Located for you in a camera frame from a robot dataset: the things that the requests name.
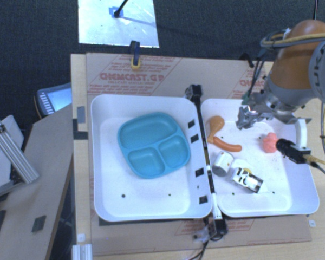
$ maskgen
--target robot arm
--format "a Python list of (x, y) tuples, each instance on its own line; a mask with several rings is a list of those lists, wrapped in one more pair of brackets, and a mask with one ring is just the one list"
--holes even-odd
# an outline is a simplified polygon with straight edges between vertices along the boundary
[[(281, 41), (272, 41), (275, 36)], [(290, 31), (279, 32), (261, 41), (266, 49), (281, 48), (264, 88), (251, 90), (239, 109), (239, 129), (250, 128), (256, 121), (277, 118), (293, 124), (293, 112), (312, 98), (325, 103), (325, 23), (306, 20)]]

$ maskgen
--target blue plate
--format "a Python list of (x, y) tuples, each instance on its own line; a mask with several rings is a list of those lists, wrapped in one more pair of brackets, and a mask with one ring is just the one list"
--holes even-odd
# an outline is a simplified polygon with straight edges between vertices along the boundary
[(190, 159), (189, 144), (176, 121), (164, 113), (152, 113), (125, 122), (118, 143), (130, 168), (143, 178), (173, 172)]

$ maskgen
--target toy sausage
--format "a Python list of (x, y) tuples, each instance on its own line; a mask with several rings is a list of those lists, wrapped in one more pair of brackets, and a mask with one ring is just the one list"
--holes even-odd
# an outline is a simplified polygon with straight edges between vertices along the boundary
[(227, 142), (220, 140), (217, 136), (213, 137), (213, 143), (219, 148), (229, 152), (240, 152), (242, 150), (241, 145), (230, 145)]

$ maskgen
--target yellow clip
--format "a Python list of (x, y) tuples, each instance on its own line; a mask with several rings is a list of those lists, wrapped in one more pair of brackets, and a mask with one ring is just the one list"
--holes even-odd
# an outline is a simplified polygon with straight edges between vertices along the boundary
[(139, 69), (141, 66), (141, 59), (139, 58), (139, 61), (137, 63), (137, 66), (134, 65), (134, 57), (131, 58), (131, 68), (132, 69)]

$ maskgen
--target black pole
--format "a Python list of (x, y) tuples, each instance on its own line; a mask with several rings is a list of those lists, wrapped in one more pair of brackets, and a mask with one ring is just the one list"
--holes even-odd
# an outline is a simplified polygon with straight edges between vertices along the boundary
[(120, 11), (123, 9), (123, 7), (125, 6), (126, 2), (128, 2), (128, 0), (124, 0), (123, 3), (120, 5), (120, 7), (118, 8), (117, 11), (114, 12), (114, 17), (118, 18)]

